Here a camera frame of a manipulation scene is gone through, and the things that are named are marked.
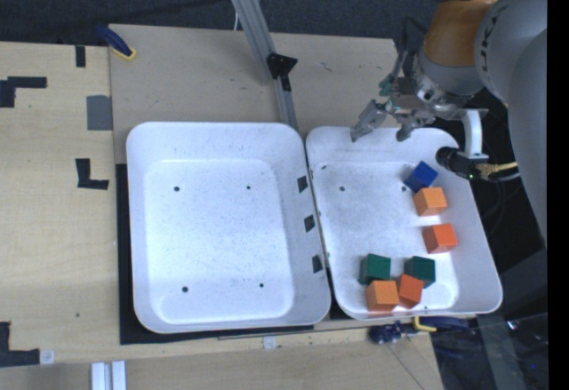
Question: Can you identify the green cube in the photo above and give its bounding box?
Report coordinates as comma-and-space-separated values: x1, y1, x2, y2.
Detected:
357, 252, 393, 286
403, 255, 437, 289

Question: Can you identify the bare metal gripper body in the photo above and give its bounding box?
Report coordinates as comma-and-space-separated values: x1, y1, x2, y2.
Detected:
386, 76, 471, 120

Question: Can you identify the white plastic tray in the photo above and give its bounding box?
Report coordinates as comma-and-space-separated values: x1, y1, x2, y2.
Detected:
304, 125, 504, 322
125, 121, 333, 335

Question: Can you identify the black cylinder on white bracket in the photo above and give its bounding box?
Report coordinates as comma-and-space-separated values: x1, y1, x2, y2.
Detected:
435, 109, 491, 181

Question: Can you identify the blue cube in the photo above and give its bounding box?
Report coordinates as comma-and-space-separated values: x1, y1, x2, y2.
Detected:
403, 160, 440, 194

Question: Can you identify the orange cube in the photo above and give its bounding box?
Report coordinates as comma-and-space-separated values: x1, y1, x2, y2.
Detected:
412, 186, 449, 218
365, 279, 401, 314
421, 222, 459, 255
396, 273, 425, 310

